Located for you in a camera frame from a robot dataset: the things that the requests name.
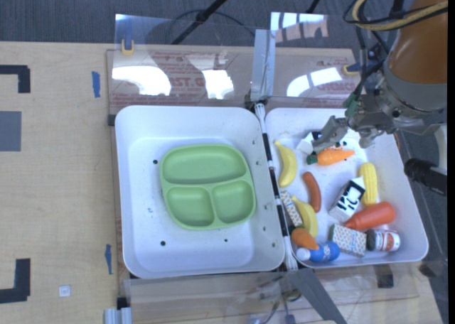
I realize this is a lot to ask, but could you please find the orange carrot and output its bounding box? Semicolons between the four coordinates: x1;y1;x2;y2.
306;147;356;167
290;227;320;251

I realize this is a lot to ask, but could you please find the small red and white can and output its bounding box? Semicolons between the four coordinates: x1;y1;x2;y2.
365;228;402;253

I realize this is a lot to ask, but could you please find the green divided plate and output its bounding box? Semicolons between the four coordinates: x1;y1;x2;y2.
159;143;257;231

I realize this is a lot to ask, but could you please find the black cylinder on white bracket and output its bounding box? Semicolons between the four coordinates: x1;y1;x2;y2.
403;123;449;196

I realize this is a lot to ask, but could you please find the blue and white bottle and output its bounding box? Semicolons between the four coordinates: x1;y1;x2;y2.
295;241;341;264

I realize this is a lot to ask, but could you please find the patterned white and orange carton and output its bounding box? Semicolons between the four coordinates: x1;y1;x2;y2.
279;190;304;228
328;223;368;258

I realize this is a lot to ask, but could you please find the white and black milk carton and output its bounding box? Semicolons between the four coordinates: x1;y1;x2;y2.
296;131;358;156
327;175;367;225

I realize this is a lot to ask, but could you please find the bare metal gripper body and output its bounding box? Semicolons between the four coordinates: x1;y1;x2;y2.
347;89;448;139

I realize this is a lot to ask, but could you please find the yellow corn cob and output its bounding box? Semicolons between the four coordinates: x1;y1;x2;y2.
358;162;379;207

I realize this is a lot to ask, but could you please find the yellow banana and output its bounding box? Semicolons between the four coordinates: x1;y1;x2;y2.
291;195;319;239
273;140;299;189

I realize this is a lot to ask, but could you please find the thin black and white rod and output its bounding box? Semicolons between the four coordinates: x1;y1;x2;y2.
253;102;299;271

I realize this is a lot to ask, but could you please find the white plastic tray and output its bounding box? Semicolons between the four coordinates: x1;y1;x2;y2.
264;107;429;269
114;104;287;279

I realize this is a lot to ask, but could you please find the orange squeeze bottle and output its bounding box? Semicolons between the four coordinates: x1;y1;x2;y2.
343;201;397;232

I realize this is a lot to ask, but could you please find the brown sausage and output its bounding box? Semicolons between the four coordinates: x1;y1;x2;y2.
301;171;323;214

